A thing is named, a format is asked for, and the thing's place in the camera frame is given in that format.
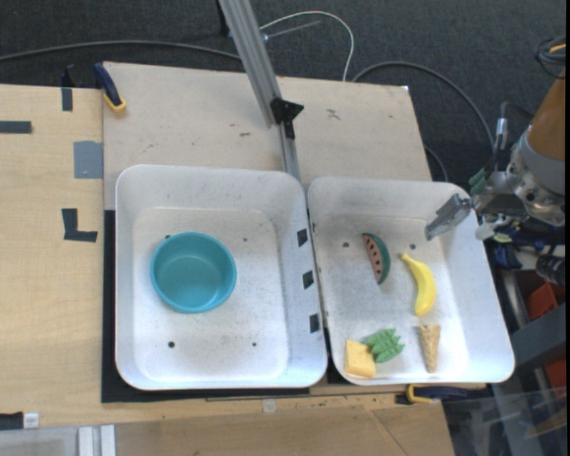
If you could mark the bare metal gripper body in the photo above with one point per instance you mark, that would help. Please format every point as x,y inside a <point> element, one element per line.
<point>501,203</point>

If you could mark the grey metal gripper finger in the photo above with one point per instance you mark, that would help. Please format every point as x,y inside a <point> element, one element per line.
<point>445,219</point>

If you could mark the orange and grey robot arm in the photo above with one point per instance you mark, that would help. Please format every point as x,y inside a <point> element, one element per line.
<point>546,126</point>

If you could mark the yellow banana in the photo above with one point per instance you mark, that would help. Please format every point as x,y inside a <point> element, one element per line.
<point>425,283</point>

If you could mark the toy watermelon slice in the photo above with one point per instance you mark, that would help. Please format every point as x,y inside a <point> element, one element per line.
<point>379,257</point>

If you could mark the white plastic tray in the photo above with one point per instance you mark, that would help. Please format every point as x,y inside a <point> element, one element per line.
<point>475,311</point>
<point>209,349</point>

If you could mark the tan ice cream cone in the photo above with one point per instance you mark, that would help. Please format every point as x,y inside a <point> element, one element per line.
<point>430,347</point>

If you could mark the green pea pods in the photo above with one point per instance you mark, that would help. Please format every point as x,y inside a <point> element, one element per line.
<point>385,345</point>

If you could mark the yellow cheese wedge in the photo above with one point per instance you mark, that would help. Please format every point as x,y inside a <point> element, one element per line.
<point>358,361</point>

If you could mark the teal bowl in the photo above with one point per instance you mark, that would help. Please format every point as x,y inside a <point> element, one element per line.
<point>192,278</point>

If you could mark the pale wood board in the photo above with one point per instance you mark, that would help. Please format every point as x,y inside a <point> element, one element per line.
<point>195,121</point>

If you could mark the black cylinder on white bracket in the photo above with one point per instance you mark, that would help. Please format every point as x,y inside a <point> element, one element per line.
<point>551,269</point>

